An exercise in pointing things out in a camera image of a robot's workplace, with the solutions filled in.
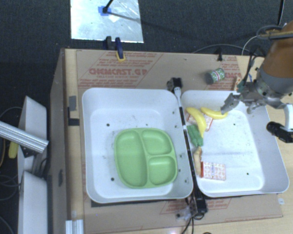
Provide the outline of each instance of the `cardboard box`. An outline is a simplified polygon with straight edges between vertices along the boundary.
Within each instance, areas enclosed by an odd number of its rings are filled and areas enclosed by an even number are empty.
[[[184,199],[100,205],[85,189],[85,160],[81,97],[90,87],[165,89],[172,77],[181,77],[186,90],[232,90],[241,77],[235,56],[63,49],[51,90],[50,134],[53,232],[65,233],[67,219],[83,219],[84,233],[115,233],[184,226],[176,217]],[[226,78],[206,85],[204,74],[223,68]],[[195,224],[281,217],[277,195],[254,195],[207,200],[208,212]]]

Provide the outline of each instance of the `green plate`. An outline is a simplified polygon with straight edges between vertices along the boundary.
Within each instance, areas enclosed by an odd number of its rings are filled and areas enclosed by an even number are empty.
[[[177,176],[173,144],[168,134],[160,129],[121,131],[115,138],[114,156],[121,181],[131,188],[164,186]]]

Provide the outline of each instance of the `yellow banana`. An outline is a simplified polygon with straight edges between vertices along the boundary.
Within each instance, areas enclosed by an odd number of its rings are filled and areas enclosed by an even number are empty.
[[[203,116],[203,114],[196,108],[194,107],[187,107],[186,111],[191,114],[193,116],[193,118],[195,119],[197,126],[199,128],[200,134],[203,138],[204,136],[204,132],[206,130],[206,120]]]
[[[214,111],[206,107],[201,107],[201,111],[203,114],[212,117],[213,119],[223,119],[228,115],[228,112],[222,114],[221,111]]]

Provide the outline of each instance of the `green can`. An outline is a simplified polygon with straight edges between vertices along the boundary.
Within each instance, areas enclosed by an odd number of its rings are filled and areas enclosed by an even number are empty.
[[[225,78],[225,71],[222,68],[217,68],[205,74],[205,81],[208,85],[223,80]]]

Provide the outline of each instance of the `black carpet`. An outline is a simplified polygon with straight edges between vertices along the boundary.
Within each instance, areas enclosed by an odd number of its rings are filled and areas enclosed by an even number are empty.
[[[280,0],[139,0],[144,43],[125,50],[193,52],[210,44],[242,46],[258,28],[276,24]],[[293,0],[285,0],[282,24],[293,20]],[[254,40],[265,50],[269,42]],[[22,106],[24,97],[48,108],[49,92],[62,47],[101,49],[97,41],[70,38],[70,0],[0,0],[0,114]],[[204,53],[213,53],[210,48]],[[241,50],[223,47],[224,54]],[[10,112],[17,125],[18,113]],[[6,159],[3,174],[16,174]],[[0,202],[0,215],[17,230],[17,195]],[[9,233],[0,221],[0,234]]]

